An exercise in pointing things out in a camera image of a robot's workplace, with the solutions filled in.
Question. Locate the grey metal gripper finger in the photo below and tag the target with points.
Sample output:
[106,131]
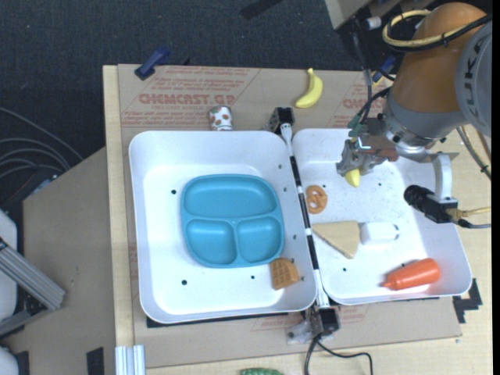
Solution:
[367,162]
[345,158]

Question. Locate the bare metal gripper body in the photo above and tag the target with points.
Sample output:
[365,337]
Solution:
[381,143]

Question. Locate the small yellow toy food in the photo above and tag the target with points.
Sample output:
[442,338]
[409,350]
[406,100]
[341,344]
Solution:
[353,179]

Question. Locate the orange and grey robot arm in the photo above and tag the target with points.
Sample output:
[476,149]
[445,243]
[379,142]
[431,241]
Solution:
[426,76]

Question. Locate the white plastic tray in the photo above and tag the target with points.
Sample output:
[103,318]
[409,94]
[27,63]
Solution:
[390,201]
[164,209]

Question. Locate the orange toy pretzel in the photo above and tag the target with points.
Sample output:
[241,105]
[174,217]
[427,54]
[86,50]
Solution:
[315,201]

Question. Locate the thin black and white rod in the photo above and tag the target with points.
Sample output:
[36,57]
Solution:
[304,209]

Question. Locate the small white bottle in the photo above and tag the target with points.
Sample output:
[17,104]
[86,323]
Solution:
[377,233]

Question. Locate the yellow banana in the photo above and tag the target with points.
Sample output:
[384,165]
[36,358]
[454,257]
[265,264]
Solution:
[312,92]

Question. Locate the tan triangular bread slice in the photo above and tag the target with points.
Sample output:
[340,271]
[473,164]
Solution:
[341,234]

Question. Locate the blue divided plate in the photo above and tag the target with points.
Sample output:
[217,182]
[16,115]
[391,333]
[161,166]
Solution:
[230,197]

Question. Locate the orange squeeze bottle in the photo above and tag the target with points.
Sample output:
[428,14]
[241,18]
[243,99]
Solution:
[414,275]

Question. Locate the brown toy waffle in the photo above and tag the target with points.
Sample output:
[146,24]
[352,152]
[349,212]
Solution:
[283,273]

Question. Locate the white can with orange print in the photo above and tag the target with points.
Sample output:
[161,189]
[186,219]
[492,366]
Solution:
[220,118]

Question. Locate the brown cardboard board red print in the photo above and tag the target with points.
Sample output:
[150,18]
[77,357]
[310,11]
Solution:
[187,92]

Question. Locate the green bumpy toy food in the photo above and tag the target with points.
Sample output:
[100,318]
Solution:
[261,372]

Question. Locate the black cylinder on white bracket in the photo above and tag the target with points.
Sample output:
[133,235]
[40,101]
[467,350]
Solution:
[427,203]

